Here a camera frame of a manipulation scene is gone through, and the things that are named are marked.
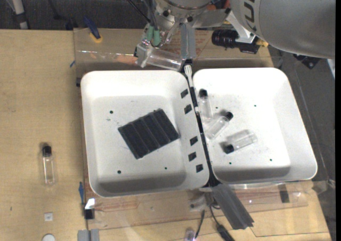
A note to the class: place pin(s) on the clear plastic bottle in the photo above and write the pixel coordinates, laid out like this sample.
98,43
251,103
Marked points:
165,58

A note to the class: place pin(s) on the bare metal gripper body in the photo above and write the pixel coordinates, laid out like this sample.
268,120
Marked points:
183,16

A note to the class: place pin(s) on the thin black and white rod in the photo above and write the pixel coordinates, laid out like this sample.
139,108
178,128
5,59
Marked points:
192,93

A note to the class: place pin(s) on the clear bottle with black cap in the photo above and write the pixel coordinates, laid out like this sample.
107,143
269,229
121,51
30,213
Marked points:
205,105
49,165
218,125
241,141

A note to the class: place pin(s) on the white plastic tray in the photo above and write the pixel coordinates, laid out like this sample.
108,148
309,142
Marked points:
138,82
261,85

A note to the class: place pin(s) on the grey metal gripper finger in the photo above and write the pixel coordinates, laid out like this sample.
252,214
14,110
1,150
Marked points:
142,54
188,41

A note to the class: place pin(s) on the black cylinder on white bracket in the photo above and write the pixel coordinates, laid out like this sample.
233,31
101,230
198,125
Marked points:
226,38

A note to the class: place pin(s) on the black ribbed rectangular holder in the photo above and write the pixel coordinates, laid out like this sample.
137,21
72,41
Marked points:
149,133

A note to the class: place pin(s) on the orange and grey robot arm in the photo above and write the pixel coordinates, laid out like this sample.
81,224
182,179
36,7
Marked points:
293,8

